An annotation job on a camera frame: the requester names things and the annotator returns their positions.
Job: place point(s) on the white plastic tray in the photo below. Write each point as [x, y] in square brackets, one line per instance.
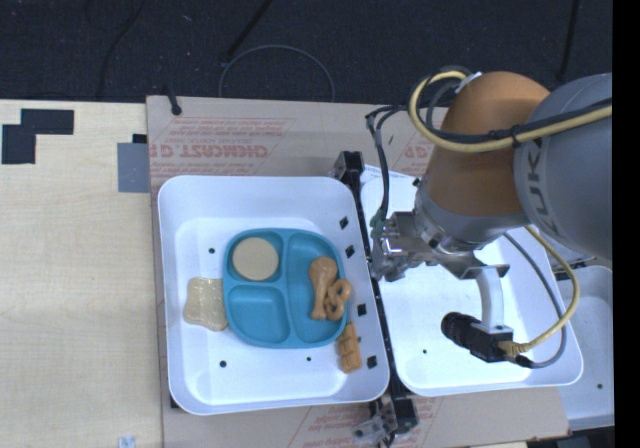
[440, 371]
[280, 381]

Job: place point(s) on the thin black rod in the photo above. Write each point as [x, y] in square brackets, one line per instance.
[381, 316]

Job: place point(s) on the blue divided plate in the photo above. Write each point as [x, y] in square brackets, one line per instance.
[260, 308]

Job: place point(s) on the brown cardboard board red print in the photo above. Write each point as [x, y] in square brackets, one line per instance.
[220, 146]

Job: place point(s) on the black cylinder on white bracket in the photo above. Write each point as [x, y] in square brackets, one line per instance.
[475, 333]

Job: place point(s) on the pale toy bread slice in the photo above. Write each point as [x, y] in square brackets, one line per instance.
[205, 303]

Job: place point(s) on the orange-brown toy waffle piece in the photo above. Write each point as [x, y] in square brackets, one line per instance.
[349, 348]

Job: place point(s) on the round beige biscuit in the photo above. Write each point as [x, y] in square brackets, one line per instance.
[255, 259]

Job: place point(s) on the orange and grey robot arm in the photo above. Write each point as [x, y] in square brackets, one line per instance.
[480, 156]

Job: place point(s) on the tan toy chicken drumstick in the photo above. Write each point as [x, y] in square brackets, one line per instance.
[320, 281]

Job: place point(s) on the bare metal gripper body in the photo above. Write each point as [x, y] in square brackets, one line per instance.
[407, 241]

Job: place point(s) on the tan toy pretzel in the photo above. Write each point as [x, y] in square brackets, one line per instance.
[342, 292]

